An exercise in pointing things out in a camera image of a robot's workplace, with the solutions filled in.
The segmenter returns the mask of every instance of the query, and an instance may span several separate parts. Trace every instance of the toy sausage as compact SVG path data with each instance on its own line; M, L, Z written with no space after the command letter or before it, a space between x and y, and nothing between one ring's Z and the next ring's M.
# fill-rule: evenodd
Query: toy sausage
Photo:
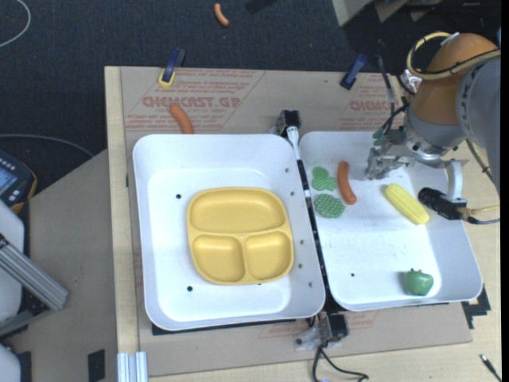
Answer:
M219 21L223 27L228 27L230 25L230 21L224 17L223 11L221 11L221 5L219 3L214 5L214 14L216 15L217 21Z
M350 182L348 181L348 170L350 169L350 165L347 162L341 162L337 166L337 186L340 189L341 196L343 197L344 201L349 204L353 205L357 202L357 197L353 193L352 188L350 187Z
M187 114L182 110L182 108L174 104L169 108L169 113L178 121L179 126L181 127L182 133L191 134L194 133L192 128L191 119L187 116Z

